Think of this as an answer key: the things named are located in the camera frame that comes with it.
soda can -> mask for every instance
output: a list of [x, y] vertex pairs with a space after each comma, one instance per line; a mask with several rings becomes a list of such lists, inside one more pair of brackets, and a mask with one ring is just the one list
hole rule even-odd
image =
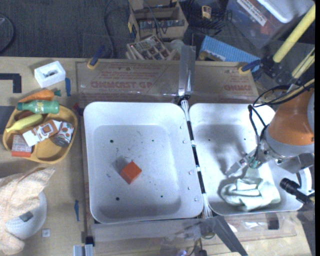
[[54, 144], [60, 147], [68, 147], [74, 133], [74, 126], [69, 122], [62, 122], [61, 129], [52, 138]]

yellow pole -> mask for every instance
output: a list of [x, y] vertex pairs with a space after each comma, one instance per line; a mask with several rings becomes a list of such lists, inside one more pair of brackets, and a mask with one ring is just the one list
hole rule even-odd
[[299, 24], [295, 27], [292, 33], [281, 45], [280, 49], [273, 56], [275, 63], [280, 63], [287, 55], [290, 49], [295, 45], [303, 33], [308, 29], [312, 22], [316, 19], [316, 4], [314, 4], [310, 10], [304, 15]]
[[298, 66], [292, 71], [291, 75], [293, 78], [298, 79], [308, 68], [315, 63], [316, 52], [315, 48], [299, 63]]

white cloth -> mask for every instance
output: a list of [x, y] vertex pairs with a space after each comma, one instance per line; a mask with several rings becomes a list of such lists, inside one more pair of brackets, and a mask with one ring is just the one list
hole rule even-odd
[[39, 193], [47, 185], [55, 169], [36, 169], [0, 179], [0, 250], [6, 255], [22, 251], [25, 243], [11, 234], [6, 222], [40, 205]]
[[281, 201], [278, 189], [268, 180], [260, 177], [259, 170], [248, 168], [243, 178], [225, 185], [221, 197], [239, 210], [249, 212]]

toy carrot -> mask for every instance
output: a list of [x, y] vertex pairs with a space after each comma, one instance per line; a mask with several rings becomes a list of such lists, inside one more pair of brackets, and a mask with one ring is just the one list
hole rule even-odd
[[43, 89], [20, 99], [19, 102], [31, 102], [34, 100], [52, 101], [54, 96], [61, 96], [60, 90], [53, 92], [52, 90]]

tabletop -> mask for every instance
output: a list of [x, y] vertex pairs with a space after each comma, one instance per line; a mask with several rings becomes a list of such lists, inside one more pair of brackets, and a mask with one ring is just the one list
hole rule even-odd
[[[71, 96], [67, 96], [65, 82], [59, 82], [49, 87], [50, 90], [61, 90], [62, 96], [59, 102], [67, 108], [72, 108], [78, 101], [77, 89], [77, 62], [85, 62], [86, 59], [75, 58], [31, 58], [31, 57], [0, 57], [0, 73], [19, 73], [22, 81], [22, 92], [13, 93], [12, 80], [0, 80], [2, 106], [16, 106], [19, 99], [24, 95], [40, 90], [35, 77], [34, 69], [43, 65], [59, 61], [66, 71], [66, 77], [71, 81]], [[11, 157], [3, 144], [0, 146], [0, 170], [1, 177], [12, 174], [28, 172], [37, 167], [54, 167], [56, 172], [44, 189], [47, 199], [47, 216], [42, 229], [50, 229], [50, 237], [42, 237], [42, 230], [25, 240], [24, 250], [18, 256], [69, 256], [72, 255], [74, 245], [84, 245], [88, 226], [86, 220], [86, 196], [84, 188], [84, 158], [81, 125], [75, 135], [73, 145], [68, 155], [60, 162], [50, 164], [36, 163], [25, 159]], [[74, 205], [78, 201], [79, 221], [76, 218]], [[308, 241], [306, 239], [302, 223], [297, 218], [297, 213], [292, 212], [288, 218], [284, 218], [288, 230], [281, 233], [272, 233], [264, 238], [248, 238], [244, 233], [239, 235], [242, 246], [250, 256], [253, 255], [296, 255], [311, 256]], [[236, 256], [236, 252], [230, 250], [218, 237], [212, 241], [203, 242], [208, 255]], [[149, 252], [126, 252], [121, 255], [156, 255]]]

